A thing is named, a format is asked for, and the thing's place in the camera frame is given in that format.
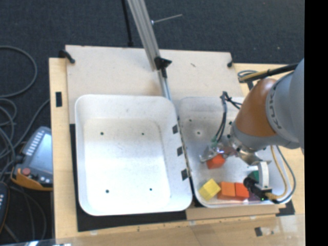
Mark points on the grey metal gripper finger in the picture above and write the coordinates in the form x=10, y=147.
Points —
x=208, y=154

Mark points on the yellow cube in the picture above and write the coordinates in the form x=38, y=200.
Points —
x=209, y=189

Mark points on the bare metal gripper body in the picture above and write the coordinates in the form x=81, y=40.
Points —
x=249, y=158

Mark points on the orange cube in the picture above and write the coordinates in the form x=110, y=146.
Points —
x=227, y=189

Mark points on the white plastic tray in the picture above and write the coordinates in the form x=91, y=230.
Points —
x=205, y=117
x=128, y=158

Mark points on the red cube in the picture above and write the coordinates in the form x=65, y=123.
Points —
x=241, y=190

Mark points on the green cube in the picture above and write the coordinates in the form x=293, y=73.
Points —
x=255, y=175

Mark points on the orange-red cube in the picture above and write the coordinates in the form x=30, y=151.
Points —
x=215, y=162

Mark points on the pale wood board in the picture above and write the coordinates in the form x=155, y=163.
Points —
x=107, y=70

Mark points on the black cylinder on white bracket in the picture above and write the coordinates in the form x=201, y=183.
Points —
x=263, y=174

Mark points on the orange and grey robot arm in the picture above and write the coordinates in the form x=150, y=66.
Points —
x=266, y=111

